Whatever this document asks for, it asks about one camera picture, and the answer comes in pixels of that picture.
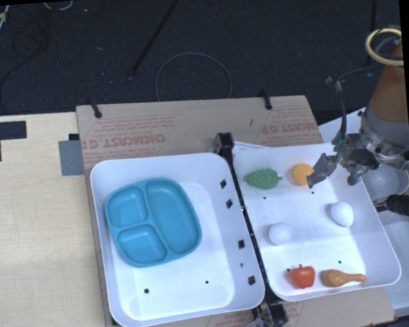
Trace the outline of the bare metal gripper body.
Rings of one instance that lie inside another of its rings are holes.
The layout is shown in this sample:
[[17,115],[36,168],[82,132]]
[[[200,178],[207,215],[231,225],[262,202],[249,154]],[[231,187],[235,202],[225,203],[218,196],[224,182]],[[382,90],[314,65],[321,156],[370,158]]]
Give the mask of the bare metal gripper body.
[[381,165],[409,169],[409,146],[396,145],[375,132],[337,134],[332,141],[337,161],[350,173],[360,168],[375,170]]

